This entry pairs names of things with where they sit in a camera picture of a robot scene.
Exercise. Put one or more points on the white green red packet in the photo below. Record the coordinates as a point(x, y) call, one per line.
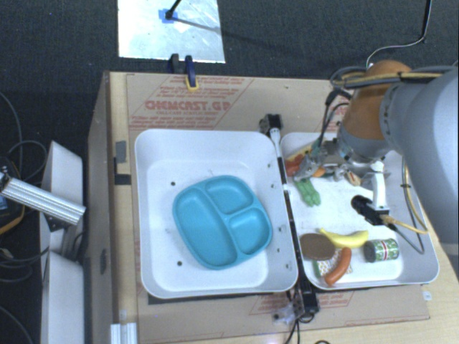
point(322, 267)

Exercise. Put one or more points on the red toy pepper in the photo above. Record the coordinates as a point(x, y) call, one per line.
point(292, 168)

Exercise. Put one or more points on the brown cardboard board red print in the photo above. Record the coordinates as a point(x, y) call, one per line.
point(201, 102)

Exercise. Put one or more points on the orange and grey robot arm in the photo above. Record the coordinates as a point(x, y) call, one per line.
point(423, 127)

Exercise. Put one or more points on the yellow banana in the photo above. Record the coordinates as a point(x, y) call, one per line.
point(346, 238)

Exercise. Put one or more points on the white plastic tray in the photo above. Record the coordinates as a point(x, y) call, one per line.
point(201, 152)
point(337, 206)

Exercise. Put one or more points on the thin black and white rod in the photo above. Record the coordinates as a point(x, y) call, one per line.
point(287, 192)

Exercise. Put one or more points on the toy hot dog bun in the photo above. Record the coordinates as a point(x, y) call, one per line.
point(353, 178)

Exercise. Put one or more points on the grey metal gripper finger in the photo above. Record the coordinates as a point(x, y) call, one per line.
point(339, 174)
point(305, 167)

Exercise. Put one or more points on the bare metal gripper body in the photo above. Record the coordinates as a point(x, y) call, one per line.
point(333, 156)

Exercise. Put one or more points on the blue divided plate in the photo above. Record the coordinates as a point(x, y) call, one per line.
point(218, 224)

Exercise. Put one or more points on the black cylinder on white bracket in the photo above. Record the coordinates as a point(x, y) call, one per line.
point(378, 192)

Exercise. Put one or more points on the orange sausage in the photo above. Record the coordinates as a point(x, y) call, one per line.
point(340, 266)

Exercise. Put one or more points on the green and white can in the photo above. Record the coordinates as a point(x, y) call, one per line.
point(383, 249)

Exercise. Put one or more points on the orange carrot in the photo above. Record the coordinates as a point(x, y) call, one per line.
point(319, 172)

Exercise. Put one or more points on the green toy asparagus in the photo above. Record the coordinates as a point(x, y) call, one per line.
point(308, 192)

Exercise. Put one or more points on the brown oval biscuit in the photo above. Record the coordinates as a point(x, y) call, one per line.
point(315, 246)

